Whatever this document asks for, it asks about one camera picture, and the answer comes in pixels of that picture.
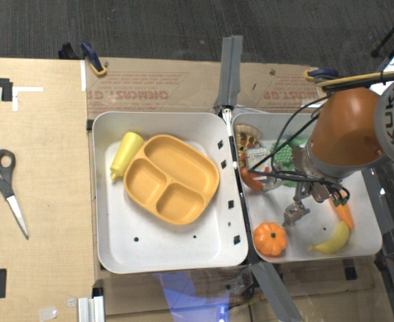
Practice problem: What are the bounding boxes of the orange divided plate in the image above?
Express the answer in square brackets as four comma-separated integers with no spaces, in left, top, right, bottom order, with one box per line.
[123,133,220,226]

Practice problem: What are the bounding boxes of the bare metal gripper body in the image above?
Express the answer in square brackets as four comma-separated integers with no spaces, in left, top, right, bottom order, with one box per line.
[292,146,342,203]

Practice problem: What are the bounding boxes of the grey handled scissors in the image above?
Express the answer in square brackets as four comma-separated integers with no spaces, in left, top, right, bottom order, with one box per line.
[0,148,29,240]

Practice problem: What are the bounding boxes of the green grapes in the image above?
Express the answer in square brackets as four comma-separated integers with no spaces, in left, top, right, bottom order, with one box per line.
[269,136,310,187]

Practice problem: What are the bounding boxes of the white plastic tray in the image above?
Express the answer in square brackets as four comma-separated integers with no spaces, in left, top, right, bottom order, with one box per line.
[231,112,383,264]
[92,111,249,274]

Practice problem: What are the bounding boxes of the yellow banana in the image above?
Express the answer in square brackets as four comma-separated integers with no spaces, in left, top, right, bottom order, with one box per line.
[308,220,350,255]

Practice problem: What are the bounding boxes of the white and blue carton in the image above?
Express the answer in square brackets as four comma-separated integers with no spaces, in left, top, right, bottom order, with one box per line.
[243,146,271,174]

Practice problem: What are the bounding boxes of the orange pumpkin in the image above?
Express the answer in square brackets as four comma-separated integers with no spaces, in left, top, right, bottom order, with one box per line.
[253,221,288,257]

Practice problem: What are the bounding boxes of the orange carrot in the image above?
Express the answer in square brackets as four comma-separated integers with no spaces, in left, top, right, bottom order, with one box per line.
[329,189,355,230]

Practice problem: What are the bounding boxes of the yellow squeeze bottle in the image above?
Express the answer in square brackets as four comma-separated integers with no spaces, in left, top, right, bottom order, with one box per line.
[109,131,145,180]

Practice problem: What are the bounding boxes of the brown cardboard board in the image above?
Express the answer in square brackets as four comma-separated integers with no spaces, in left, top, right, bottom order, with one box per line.
[85,57,385,317]

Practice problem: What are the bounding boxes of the toy pizza slice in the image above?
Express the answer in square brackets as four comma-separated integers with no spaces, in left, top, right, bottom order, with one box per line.
[234,123,262,161]

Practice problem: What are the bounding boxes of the red sausage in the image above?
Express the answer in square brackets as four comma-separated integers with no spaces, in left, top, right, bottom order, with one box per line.
[239,167,270,192]

